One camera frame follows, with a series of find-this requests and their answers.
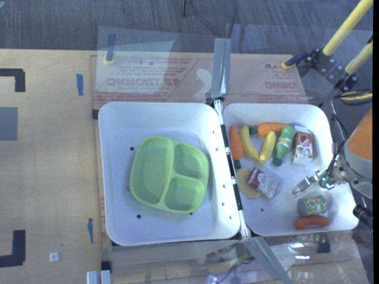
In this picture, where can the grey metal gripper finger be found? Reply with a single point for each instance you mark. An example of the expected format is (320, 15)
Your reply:
(302, 185)

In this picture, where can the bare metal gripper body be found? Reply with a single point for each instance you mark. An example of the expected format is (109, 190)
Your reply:
(340, 173)

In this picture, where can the white plastic tray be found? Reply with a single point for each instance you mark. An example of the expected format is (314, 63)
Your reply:
(118, 129)
(284, 176)

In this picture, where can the green can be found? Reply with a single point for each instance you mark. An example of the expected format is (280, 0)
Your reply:
(314, 205)

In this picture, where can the orange sausage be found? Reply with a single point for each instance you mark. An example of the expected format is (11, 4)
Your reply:
(311, 222)

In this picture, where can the white and orange carton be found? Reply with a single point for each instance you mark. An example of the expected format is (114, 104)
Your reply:
(302, 146)

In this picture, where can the red and white packet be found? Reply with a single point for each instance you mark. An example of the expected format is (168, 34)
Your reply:
(263, 183)

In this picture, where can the green plastic bottle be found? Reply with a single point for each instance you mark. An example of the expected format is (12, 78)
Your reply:
(283, 142)

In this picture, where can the yellow banana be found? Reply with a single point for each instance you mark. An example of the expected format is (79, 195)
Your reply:
(268, 146)
(248, 146)

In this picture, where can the yellow flat biscuit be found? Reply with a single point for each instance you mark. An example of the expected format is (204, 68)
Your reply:
(243, 183)

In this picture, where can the orange carrot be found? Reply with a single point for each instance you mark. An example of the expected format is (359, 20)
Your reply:
(269, 128)
(236, 143)

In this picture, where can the green divided plate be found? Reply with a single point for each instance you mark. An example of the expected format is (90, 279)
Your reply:
(157, 170)

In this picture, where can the brown cardboard board red print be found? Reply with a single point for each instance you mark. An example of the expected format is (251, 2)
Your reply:
(189, 81)

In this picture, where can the black cylinder on white bracket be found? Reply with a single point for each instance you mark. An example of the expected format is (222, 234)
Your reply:
(362, 214)

